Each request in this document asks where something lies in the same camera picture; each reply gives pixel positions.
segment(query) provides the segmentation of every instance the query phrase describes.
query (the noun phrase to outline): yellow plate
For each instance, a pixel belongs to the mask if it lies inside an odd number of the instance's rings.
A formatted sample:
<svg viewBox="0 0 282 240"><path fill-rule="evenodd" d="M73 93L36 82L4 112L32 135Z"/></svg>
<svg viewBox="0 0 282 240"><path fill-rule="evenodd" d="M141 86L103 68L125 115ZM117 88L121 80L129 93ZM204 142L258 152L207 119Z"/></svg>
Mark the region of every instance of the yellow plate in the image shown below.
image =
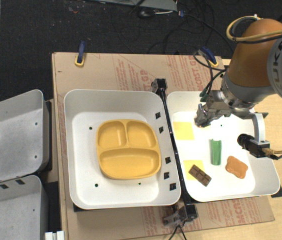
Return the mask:
<svg viewBox="0 0 282 240"><path fill-rule="evenodd" d="M146 178L161 167L155 132L143 121L119 119L102 123L96 133L96 149L102 172L112 179Z"/></svg>

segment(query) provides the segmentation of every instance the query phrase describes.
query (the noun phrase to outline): orange cookie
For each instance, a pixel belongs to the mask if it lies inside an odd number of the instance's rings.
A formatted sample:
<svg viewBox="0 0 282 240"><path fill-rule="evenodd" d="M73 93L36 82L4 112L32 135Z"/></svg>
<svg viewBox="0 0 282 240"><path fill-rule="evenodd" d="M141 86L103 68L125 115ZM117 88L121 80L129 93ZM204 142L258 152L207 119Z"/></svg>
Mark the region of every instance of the orange cookie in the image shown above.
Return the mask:
<svg viewBox="0 0 282 240"><path fill-rule="evenodd" d="M236 177L240 179L245 178L246 171L248 170L248 168L249 167L245 163L233 157L232 155L229 156L229 158L227 159L227 165L225 167L225 169L229 173L234 174Z"/></svg>

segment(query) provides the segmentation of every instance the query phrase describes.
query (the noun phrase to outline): yellow square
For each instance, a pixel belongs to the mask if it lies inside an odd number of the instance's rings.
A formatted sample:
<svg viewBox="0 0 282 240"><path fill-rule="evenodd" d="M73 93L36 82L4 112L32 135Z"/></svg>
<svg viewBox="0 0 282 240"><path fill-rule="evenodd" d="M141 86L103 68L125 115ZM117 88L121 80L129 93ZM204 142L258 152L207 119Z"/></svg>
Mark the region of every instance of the yellow square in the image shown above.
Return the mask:
<svg viewBox="0 0 282 240"><path fill-rule="evenodd" d="M202 160L184 160L184 167L186 172L186 179L188 181L197 181L192 175L190 175L189 171L193 165L196 165L199 169L204 171L203 161Z"/></svg>
<svg viewBox="0 0 282 240"><path fill-rule="evenodd" d="M194 134L191 122L173 122L175 138L179 141L193 141Z"/></svg>

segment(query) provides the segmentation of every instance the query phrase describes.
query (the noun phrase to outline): cardboard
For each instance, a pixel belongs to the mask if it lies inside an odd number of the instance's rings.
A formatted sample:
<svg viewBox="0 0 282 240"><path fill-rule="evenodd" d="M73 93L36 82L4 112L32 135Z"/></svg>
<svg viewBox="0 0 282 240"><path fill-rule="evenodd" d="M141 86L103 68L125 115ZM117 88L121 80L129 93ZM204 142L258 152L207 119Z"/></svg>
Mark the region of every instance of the cardboard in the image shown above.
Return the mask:
<svg viewBox="0 0 282 240"><path fill-rule="evenodd" d="M56 52L52 55L61 224L66 239L122 240L146 239L150 236L155 236L151 239L167 239L169 236L163 235L171 234L173 228L164 226L162 218L173 213L169 206L75 211L69 195L63 99L65 94L73 89L150 91L151 82L155 78L166 79L167 94L173 91L201 91L209 81L208 69L199 65L192 56L187 55L86 53L83 67L74 64L75 56L76 53L64 52ZM222 67L221 58L218 57L217 60L220 62L219 67ZM217 79L213 89L219 89L220 83L221 79ZM274 98L275 104L281 102L276 99L278 97ZM269 129L275 132L275 128L269 127ZM277 143L273 148L282 149L282 140L279 137L275 140ZM197 236L195 232L200 232L201 235L206 236L205 239L219 239L219 237L249 239L250 232L247 232L247 226L243 225L253 224L256 229L267 228L262 233L263 237L277 236L279 239L280 236L282 237L282 201L278 202L265 196L198 203L196 207L199 217L186 223L183 230L188 232L187 237L193 238ZM270 204L280 206L281 210L277 213L279 219L276 218ZM272 222L272 224L257 226L263 222ZM240 226L240 229L235 230L236 234L228 234L220 230L231 226Z"/></svg>

